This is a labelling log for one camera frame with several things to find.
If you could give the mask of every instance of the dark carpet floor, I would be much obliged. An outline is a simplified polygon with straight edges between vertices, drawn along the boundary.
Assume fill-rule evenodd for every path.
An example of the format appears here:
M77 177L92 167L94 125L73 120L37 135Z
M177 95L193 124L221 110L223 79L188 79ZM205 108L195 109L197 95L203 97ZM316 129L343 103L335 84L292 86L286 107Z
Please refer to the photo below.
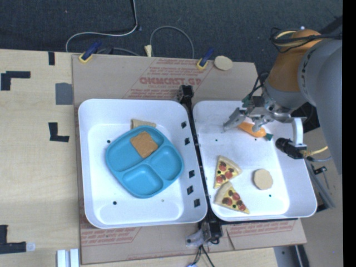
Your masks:
M152 32L173 26L192 40L195 58L209 47L211 58L254 62L258 72L273 66L271 29L304 26L322 33L342 31L343 0L135 0L137 31L125 37L78 36L69 52L83 52L95 40L103 47L145 55ZM65 51L79 32L124 33L135 24L130 0L0 0L0 48ZM191 46L179 31L154 35L155 56L190 58Z

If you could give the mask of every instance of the cardboard sheet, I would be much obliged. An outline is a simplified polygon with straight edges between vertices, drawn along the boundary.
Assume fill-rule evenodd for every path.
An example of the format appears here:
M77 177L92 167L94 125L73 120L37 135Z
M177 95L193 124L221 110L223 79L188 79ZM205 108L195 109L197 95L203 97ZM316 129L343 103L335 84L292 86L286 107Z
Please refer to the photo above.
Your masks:
M175 58L98 56L82 64L72 56L74 104L91 98L172 100L181 85L192 85L193 104L202 100L242 100L257 78L253 63L234 62L228 71L209 62L205 70L196 60ZM89 224L83 209L81 158L76 114L78 190L82 264L195 254L186 247L185 236L197 231L197 224L102 230ZM306 242L300 220L224 225L218 245L209 252L255 249Z

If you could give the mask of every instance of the blue clamp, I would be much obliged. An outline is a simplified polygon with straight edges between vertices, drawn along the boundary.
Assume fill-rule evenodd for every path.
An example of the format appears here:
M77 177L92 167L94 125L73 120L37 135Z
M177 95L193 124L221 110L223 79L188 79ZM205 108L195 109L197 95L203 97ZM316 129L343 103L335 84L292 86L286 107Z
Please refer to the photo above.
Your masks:
M101 41L93 43L86 52L79 56L79 61L82 63L87 63L93 57L93 53L96 53L98 48L101 46Z
M211 57L212 53L213 53L214 49L212 47L210 47L208 49L208 51L202 56L201 59L198 60L196 67L200 70L205 69L205 67L207 66L207 60L209 59L209 57Z

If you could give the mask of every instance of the orange toy food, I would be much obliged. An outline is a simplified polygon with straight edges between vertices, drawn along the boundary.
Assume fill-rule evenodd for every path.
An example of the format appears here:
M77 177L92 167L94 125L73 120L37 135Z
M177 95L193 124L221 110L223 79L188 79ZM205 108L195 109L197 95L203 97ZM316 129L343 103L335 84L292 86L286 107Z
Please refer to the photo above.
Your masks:
M252 131L253 126L254 124L249 122L242 122L241 124L238 125L240 129L244 130L245 132L248 132L250 135L254 137L264 137L267 135L266 130L263 127L261 127L260 130L257 132Z

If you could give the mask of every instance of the blue divided plate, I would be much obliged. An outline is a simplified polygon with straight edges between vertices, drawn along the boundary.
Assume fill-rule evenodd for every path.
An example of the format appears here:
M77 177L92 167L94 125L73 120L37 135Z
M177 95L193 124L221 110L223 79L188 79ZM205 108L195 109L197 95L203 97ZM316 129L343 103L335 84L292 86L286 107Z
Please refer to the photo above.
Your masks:
M131 144L131 138L148 132L158 148L142 158ZM174 145L159 130L139 126L112 142L106 150L106 164L114 177L135 197L152 197L181 175L184 163Z

